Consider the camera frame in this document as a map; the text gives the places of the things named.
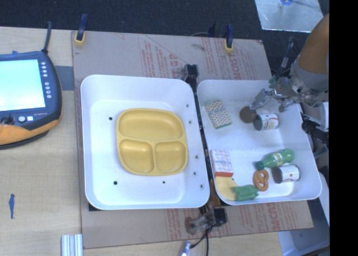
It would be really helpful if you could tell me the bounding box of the thin black and white rod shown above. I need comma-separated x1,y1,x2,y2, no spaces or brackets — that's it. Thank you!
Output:
191,78,216,208

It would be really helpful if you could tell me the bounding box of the white can orange print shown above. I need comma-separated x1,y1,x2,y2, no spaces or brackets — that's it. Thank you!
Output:
271,164,300,184
253,112,280,131

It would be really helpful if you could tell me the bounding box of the yellow divided plate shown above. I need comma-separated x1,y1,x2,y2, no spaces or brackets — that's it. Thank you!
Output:
116,108,189,177

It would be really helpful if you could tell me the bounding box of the black block with thin wires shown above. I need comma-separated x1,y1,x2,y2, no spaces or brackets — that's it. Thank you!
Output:
185,206,228,235
181,64,200,83

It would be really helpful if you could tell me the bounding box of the white red orange carton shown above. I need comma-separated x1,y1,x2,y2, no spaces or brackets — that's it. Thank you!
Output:
209,149,234,178

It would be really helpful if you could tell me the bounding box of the orange pretzel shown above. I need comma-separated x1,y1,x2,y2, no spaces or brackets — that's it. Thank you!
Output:
252,169,270,192

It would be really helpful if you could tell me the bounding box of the white plastic tray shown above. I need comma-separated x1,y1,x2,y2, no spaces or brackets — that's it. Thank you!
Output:
196,79,322,206
80,74,210,211

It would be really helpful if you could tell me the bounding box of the green leafy toy vegetable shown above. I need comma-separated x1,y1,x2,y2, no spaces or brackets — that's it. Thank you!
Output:
232,184,260,202

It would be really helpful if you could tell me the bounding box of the green plastic bottle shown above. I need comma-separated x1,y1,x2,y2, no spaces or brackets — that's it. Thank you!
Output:
255,148,295,170

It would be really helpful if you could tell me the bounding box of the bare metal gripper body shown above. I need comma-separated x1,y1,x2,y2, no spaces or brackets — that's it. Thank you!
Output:
275,77,329,108

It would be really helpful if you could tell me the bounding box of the yellow cheese slice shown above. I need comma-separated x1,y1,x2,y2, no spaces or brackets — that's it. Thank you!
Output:
214,176,239,201

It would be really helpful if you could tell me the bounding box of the brown cardboard board red print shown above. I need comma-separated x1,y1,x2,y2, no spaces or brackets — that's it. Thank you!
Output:
71,30,314,249

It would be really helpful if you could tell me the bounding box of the orange dotted green packet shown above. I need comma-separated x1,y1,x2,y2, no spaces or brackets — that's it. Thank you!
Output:
204,99,233,130

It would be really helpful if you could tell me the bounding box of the brown round ball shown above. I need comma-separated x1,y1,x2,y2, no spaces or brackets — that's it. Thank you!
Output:
239,106,257,124

